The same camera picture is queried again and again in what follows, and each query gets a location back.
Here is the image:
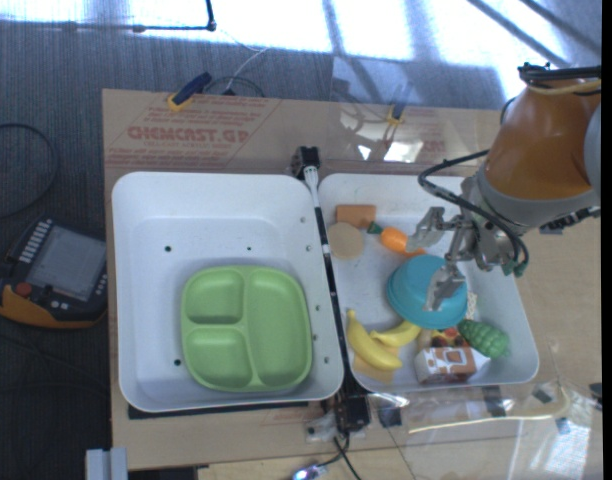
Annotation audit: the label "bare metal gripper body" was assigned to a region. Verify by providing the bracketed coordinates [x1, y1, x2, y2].
[443, 176, 528, 275]

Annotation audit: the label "orange carrot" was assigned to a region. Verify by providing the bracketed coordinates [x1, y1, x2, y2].
[366, 220, 428, 259]

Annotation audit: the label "blue bowl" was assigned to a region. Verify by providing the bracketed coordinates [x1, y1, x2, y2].
[385, 253, 470, 331]

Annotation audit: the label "pizza slice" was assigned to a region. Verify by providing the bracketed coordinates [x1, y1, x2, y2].
[429, 326, 471, 350]

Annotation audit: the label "yellow banana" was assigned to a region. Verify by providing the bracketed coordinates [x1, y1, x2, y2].
[369, 319, 423, 348]
[345, 308, 404, 373]

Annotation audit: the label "green grapes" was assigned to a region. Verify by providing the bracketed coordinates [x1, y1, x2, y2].
[456, 318, 512, 360]

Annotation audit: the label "brown bread slice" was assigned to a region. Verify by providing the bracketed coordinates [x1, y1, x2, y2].
[334, 203, 378, 230]

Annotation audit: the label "white plastic tray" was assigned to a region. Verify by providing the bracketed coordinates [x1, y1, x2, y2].
[110, 170, 346, 414]
[316, 171, 541, 395]

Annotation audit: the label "brown and white carton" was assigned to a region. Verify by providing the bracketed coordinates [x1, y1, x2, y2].
[413, 345, 492, 386]

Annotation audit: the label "beige round biscuit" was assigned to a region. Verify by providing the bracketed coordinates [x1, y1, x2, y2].
[327, 221, 365, 262]

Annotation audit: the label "green divided plate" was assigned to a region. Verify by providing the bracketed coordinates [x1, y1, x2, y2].
[179, 265, 314, 394]

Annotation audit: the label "brown cardboard board red print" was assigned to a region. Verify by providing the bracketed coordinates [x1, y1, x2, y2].
[101, 87, 602, 472]

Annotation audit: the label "black block with thin wires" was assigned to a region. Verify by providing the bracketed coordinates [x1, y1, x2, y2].
[291, 145, 322, 178]
[334, 394, 373, 435]

